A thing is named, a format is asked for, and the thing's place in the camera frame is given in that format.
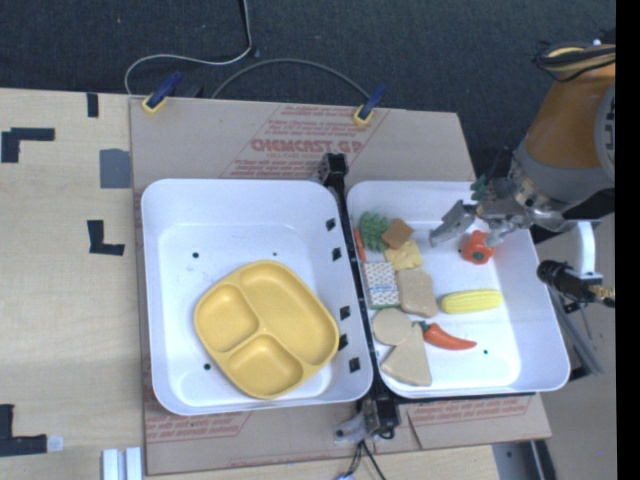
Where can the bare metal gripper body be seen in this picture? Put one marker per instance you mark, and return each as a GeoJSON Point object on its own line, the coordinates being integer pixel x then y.
{"type": "Point", "coordinates": [515, 205]}

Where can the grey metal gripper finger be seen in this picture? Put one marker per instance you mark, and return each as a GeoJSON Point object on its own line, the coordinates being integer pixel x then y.
{"type": "Point", "coordinates": [495, 239]}
{"type": "Point", "coordinates": [450, 225]}

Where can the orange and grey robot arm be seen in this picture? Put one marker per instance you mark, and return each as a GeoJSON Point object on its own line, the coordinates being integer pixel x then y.
{"type": "Point", "coordinates": [565, 133]}

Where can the brown toy biscuit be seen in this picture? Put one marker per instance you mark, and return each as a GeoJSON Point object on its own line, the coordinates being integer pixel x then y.
{"type": "Point", "coordinates": [397, 233]}

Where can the yellow toy cheese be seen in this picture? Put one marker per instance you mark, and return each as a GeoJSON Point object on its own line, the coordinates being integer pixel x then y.
{"type": "Point", "coordinates": [405, 257]}

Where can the yellow toy corn cob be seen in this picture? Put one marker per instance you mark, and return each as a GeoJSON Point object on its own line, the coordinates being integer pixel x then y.
{"type": "Point", "coordinates": [472, 301]}

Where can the tan toy bread slice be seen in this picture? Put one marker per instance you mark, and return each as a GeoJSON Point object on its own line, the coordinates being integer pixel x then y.
{"type": "Point", "coordinates": [416, 294]}

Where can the green toy broccoli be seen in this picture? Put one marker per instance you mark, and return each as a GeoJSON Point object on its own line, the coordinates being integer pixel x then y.
{"type": "Point", "coordinates": [372, 229]}

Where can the white plastic tray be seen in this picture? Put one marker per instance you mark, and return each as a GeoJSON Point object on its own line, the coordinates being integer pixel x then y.
{"type": "Point", "coordinates": [200, 218]}
{"type": "Point", "coordinates": [520, 318]}

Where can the white and orange cracker packet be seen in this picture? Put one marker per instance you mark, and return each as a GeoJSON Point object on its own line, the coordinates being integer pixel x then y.
{"type": "Point", "coordinates": [381, 285]}

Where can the orange toy carrot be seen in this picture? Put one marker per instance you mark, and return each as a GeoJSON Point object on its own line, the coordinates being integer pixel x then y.
{"type": "Point", "coordinates": [359, 245]}

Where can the thin black rod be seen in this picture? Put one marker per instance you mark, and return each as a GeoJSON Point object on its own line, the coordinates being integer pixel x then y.
{"type": "Point", "coordinates": [350, 248]}

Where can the orange toy chili pepper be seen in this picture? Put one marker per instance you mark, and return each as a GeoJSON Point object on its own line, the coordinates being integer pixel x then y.
{"type": "Point", "coordinates": [442, 339]}

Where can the round tan toy biscuit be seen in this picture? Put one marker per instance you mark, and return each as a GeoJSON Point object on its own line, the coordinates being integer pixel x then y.
{"type": "Point", "coordinates": [391, 326]}

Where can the tan triangular toy pizza slice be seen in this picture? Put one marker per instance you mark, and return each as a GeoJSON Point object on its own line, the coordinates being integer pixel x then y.
{"type": "Point", "coordinates": [412, 360]}

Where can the yellow divided plate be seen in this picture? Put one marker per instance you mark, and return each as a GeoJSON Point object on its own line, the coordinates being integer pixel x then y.
{"type": "Point", "coordinates": [280, 313]}

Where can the brown cardboard board, red print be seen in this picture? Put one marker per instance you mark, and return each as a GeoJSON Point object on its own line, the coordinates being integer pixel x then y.
{"type": "Point", "coordinates": [230, 138]}

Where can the black cylinder on white bracket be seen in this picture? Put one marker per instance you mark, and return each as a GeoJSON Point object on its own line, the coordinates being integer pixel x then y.
{"type": "Point", "coordinates": [567, 277]}

